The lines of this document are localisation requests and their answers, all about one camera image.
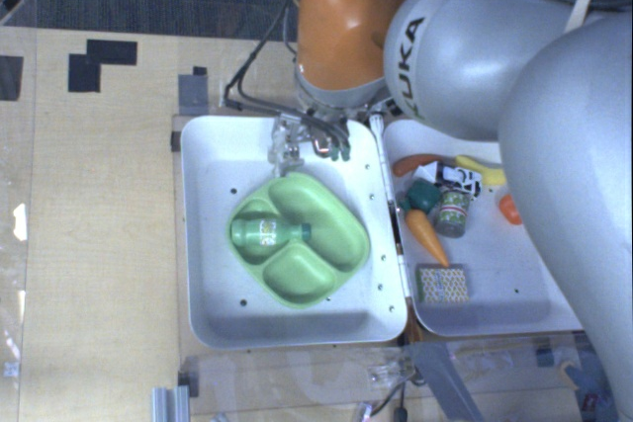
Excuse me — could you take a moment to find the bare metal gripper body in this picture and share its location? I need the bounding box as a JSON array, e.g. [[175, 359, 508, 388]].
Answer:
[[298, 105, 350, 140]]

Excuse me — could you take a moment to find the green divided plate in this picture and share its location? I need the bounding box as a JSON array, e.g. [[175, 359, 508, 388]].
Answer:
[[226, 171, 373, 311]]

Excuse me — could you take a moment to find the green plastic bottle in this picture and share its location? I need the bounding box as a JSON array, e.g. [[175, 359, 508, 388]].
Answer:
[[229, 216, 314, 249]]

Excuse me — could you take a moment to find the red-orange toy sausage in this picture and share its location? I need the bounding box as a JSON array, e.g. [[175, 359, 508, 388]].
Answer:
[[392, 153, 447, 178]]

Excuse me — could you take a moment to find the black and white carton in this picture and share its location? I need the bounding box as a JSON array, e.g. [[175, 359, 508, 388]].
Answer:
[[413, 160, 484, 200]]

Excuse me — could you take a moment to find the orange carrot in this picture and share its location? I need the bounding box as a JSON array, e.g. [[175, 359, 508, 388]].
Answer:
[[404, 208, 451, 270]]

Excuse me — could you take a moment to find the green and white can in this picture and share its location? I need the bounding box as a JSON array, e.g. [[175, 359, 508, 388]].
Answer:
[[434, 189, 473, 239]]

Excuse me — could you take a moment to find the white plastic tray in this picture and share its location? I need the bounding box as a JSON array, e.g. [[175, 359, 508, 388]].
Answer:
[[382, 118, 586, 339], [179, 114, 409, 352]]

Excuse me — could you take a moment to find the yellow banana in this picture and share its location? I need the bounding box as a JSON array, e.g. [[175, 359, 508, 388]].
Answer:
[[454, 154, 508, 187]]

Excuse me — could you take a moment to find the orange rounded toy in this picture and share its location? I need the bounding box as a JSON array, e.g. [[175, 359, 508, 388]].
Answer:
[[497, 193, 524, 226]]

